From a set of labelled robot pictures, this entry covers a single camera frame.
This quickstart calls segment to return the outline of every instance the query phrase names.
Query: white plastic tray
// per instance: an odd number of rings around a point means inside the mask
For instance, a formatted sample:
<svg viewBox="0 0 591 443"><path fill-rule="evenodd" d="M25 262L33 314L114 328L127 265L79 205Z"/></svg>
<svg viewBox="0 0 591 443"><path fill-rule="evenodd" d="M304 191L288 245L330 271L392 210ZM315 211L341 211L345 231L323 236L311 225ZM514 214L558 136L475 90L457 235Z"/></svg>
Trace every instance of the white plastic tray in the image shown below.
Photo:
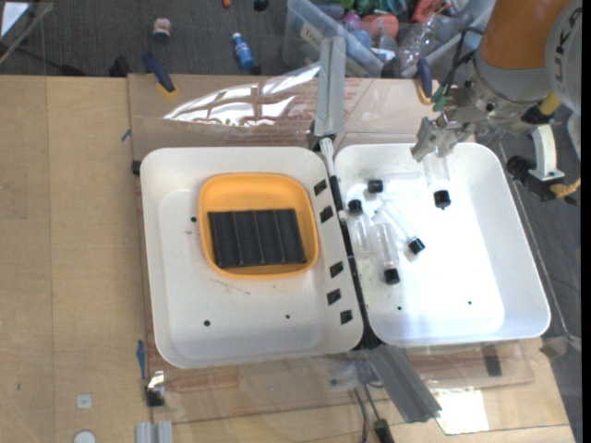
<svg viewBox="0 0 591 443"><path fill-rule="evenodd" d="M313 268L282 280L228 279L201 247L199 189L226 173L289 175L308 191L317 218L320 257ZM314 186L327 174L302 148L178 148L149 154L140 170L156 345L178 367L204 367L339 353L363 331L331 190ZM334 215L320 222L320 212ZM330 267L342 263L332 277ZM329 305L327 294L340 298Z"/></svg>
<svg viewBox="0 0 591 443"><path fill-rule="evenodd" d="M437 209L410 144L348 146L335 165L345 205L372 212L380 203L367 180L416 173L396 181L399 209L426 245L401 254L401 282L386 285L371 263L360 265L368 318L388 344L424 346L524 339L549 325L549 306L523 225L498 158L475 143L448 157L452 204Z"/></svg>

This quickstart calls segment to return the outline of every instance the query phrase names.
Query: plastic storage bin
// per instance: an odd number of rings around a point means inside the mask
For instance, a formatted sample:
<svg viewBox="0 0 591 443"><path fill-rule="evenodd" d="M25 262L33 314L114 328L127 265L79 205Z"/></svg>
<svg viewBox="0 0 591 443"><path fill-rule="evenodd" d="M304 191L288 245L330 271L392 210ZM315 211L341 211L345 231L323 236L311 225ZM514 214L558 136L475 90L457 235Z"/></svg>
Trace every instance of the plastic storage bin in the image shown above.
<svg viewBox="0 0 591 443"><path fill-rule="evenodd" d="M481 25L488 19L488 12L495 0L458 0L462 8L474 12L473 25ZM305 66L308 61L319 57L320 40L324 37L343 36L347 46L346 74L349 77L379 78L384 63L368 48L364 47L340 23L320 11L309 0L287 0L285 23L285 45L283 61L292 68ZM455 46L459 34L448 40L427 56L433 64ZM411 67L403 72L412 77L416 72Z"/></svg>

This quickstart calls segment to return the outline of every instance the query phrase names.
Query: metal bracket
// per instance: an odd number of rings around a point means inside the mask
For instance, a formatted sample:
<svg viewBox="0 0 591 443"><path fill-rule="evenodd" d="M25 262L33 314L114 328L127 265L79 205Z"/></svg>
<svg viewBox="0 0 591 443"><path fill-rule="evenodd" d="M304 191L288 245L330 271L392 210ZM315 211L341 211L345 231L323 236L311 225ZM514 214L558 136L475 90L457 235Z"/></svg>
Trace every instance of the metal bracket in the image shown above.
<svg viewBox="0 0 591 443"><path fill-rule="evenodd" d="M323 138L343 131L344 123L344 38L320 42L320 72L314 135Z"/></svg>
<svg viewBox="0 0 591 443"><path fill-rule="evenodd" d="M536 148L536 169L530 169L529 173L542 182L564 177L564 173L556 167L556 143L552 127L538 126L532 132L532 139Z"/></svg>
<svg viewBox="0 0 591 443"><path fill-rule="evenodd" d="M146 386L146 402L148 407L160 407L164 405L164 372L154 372L153 378Z"/></svg>
<svg viewBox="0 0 591 443"><path fill-rule="evenodd" d="M173 424L168 420L153 425L142 422L136 425L136 443L173 443Z"/></svg>
<svg viewBox="0 0 591 443"><path fill-rule="evenodd" d="M365 353L405 422L426 422L441 410L400 348L383 345Z"/></svg>

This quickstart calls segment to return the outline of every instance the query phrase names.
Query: blue clip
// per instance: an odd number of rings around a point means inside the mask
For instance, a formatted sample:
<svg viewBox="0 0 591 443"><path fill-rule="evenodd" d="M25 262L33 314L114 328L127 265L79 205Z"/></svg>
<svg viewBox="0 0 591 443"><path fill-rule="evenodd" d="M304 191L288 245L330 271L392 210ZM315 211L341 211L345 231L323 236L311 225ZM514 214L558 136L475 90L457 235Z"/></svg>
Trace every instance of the blue clip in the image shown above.
<svg viewBox="0 0 591 443"><path fill-rule="evenodd" d="M146 70L151 72L158 79L158 82L166 91L172 93L176 90L175 84L173 84L168 72L158 59L149 52L144 53L141 58Z"/></svg>
<svg viewBox="0 0 591 443"><path fill-rule="evenodd" d="M416 72L421 80L421 89L428 99L433 95L433 77L431 76L431 68L428 66L427 59L421 57L416 61Z"/></svg>

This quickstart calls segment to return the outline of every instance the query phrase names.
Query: black plastic cap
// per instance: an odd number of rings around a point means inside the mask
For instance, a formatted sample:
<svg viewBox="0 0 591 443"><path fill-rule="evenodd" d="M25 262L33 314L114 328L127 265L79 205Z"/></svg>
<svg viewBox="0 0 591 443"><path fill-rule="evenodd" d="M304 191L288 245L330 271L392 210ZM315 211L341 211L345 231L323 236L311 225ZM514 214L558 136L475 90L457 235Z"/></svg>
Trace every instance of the black plastic cap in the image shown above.
<svg viewBox="0 0 591 443"><path fill-rule="evenodd" d="M435 207L438 209L445 209L452 204L450 193L447 190L438 190L433 194L433 198L435 199Z"/></svg>
<svg viewBox="0 0 591 443"><path fill-rule="evenodd" d="M425 245L420 240L420 238L415 238L408 244L408 248L413 252L413 254L420 253L423 249L425 249Z"/></svg>
<svg viewBox="0 0 591 443"><path fill-rule="evenodd" d="M400 276L398 275L398 269L386 269L384 271L384 279L388 285L394 285L400 282Z"/></svg>
<svg viewBox="0 0 591 443"><path fill-rule="evenodd" d="M370 194L379 194L384 191L384 183L380 179L372 179L368 182L368 192Z"/></svg>
<svg viewBox="0 0 591 443"><path fill-rule="evenodd" d="M351 200L347 207L349 208L349 213L351 215L361 215L363 213L363 205L361 205L361 200L357 200L356 198Z"/></svg>

